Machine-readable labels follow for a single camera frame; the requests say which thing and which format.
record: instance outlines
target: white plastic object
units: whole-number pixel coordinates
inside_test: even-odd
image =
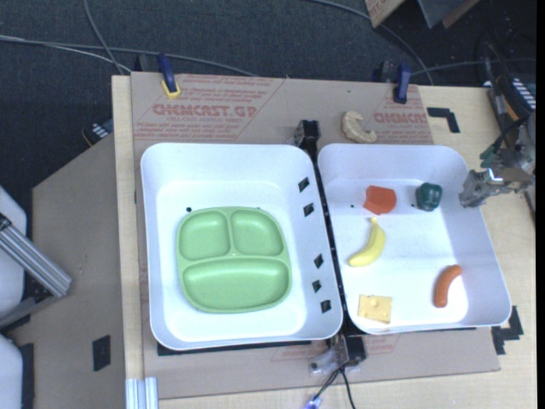
[[[26,214],[15,200],[0,187],[0,213],[22,233],[26,232]],[[25,270],[0,250],[0,316],[20,303],[25,289]]]
[[[371,334],[500,325],[511,302],[480,208],[463,208],[458,194],[468,167],[442,146],[332,144],[318,156],[335,233],[341,279],[353,323]],[[416,189],[439,184],[439,207],[416,208]],[[350,267],[347,259],[365,243],[369,219],[363,207],[368,186],[394,190],[397,204],[379,216],[386,233],[381,256]],[[433,305],[434,285],[449,265],[462,266],[446,308]],[[359,295],[393,298],[389,324],[358,316]]]
[[[23,357],[17,347],[0,335],[0,406],[20,409],[23,393]]]
[[[288,145],[158,143],[143,154],[141,177],[150,323],[162,345],[201,349],[326,339],[338,332],[341,300],[324,214],[313,164],[302,150]],[[277,306],[211,314],[185,298],[175,258],[176,229],[187,208],[222,206],[259,207],[282,228],[292,286]]]

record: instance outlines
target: blue clamp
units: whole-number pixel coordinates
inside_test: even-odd
[[[405,104],[407,102],[407,89],[409,88],[410,67],[401,63],[398,66],[398,86],[393,89],[393,101]]]
[[[167,58],[164,53],[157,55],[157,62],[159,64],[159,69],[163,74],[163,80],[161,84],[163,85],[164,93],[170,99],[175,99],[180,96],[181,89],[180,85],[176,82],[174,71],[172,71],[172,66],[170,66],[169,58]]]

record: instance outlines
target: red object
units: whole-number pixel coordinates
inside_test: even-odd
[[[371,185],[366,191],[364,208],[380,215],[392,210],[396,202],[397,199],[393,189]]]

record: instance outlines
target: green plate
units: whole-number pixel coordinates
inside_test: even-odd
[[[284,235],[261,209],[195,210],[178,227],[176,257],[187,300],[205,312],[271,308],[290,292]]]

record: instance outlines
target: yellow cheese slice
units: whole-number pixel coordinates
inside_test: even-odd
[[[362,294],[359,296],[358,315],[389,324],[392,315],[392,298]]]

